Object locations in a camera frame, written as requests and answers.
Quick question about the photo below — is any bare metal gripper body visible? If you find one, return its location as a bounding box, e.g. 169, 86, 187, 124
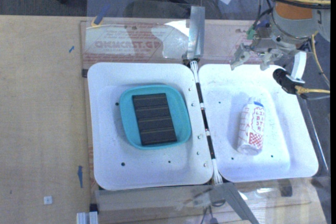
250, 25, 303, 56

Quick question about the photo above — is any brown cardboard board, red print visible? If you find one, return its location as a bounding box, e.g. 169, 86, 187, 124
79, 17, 325, 218

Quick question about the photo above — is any white bottle with red print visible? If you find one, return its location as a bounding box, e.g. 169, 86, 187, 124
236, 97, 267, 156

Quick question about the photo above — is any white plastic tray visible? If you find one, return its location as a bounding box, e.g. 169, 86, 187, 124
87, 61, 214, 191
197, 63, 320, 183

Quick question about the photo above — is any dark grey ribbed rectangular block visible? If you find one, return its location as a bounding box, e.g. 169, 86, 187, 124
131, 92, 178, 146

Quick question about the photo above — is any teal plate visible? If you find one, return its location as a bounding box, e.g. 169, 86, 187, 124
119, 84, 192, 151

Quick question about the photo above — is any black cylinder on white bracket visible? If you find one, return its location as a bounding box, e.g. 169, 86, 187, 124
272, 51, 307, 95

